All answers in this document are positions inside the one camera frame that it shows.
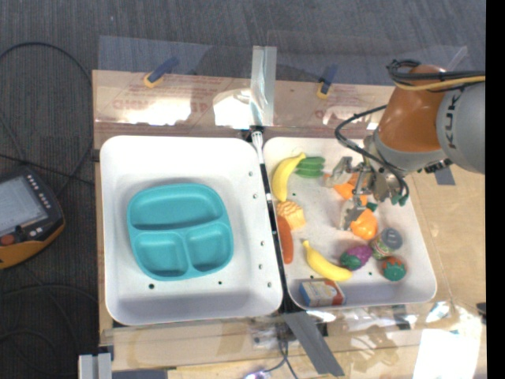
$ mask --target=can lid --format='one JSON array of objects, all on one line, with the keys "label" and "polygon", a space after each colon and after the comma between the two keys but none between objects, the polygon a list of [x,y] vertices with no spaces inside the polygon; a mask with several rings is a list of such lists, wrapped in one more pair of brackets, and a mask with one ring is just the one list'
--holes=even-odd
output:
[{"label": "can lid", "polygon": [[380,234],[382,242],[392,250],[399,249],[403,244],[403,238],[399,231],[393,227],[384,229]]}]

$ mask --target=multimeter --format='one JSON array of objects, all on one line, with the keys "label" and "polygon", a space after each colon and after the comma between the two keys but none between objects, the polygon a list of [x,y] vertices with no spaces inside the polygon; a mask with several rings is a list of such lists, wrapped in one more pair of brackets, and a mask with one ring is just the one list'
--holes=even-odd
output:
[{"label": "multimeter", "polygon": [[0,269],[37,254],[64,227],[56,196],[30,167],[0,175]]}]

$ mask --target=teal plate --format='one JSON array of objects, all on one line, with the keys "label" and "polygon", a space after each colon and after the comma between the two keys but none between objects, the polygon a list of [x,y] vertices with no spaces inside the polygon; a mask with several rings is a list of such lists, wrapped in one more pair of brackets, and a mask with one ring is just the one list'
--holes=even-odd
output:
[{"label": "teal plate", "polygon": [[187,280],[224,268],[234,253],[223,200],[202,184],[170,184],[135,194],[127,224],[137,264],[155,280]]}]

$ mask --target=yellow banana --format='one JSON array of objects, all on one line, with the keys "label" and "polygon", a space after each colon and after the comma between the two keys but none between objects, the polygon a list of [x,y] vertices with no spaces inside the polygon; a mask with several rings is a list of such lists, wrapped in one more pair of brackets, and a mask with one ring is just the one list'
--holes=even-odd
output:
[{"label": "yellow banana", "polygon": [[274,172],[274,178],[271,183],[271,192],[281,202],[287,199],[287,181],[291,173],[305,158],[304,153],[300,153],[295,157],[288,157],[279,163]]},{"label": "yellow banana", "polygon": [[304,240],[302,244],[307,249],[307,262],[310,268],[324,278],[332,281],[345,281],[353,276],[353,273],[349,269],[332,264],[324,258],[319,251],[309,245],[309,240]]}]

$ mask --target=tin can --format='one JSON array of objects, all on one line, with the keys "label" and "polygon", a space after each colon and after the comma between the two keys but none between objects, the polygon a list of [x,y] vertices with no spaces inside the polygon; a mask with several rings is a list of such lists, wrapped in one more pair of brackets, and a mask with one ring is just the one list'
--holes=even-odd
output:
[{"label": "tin can", "polygon": [[383,260],[389,257],[403,244],[403,238],[399,231],[393,227],[388,227],[380,232],[371,242],[372,257],[376,260]]}]

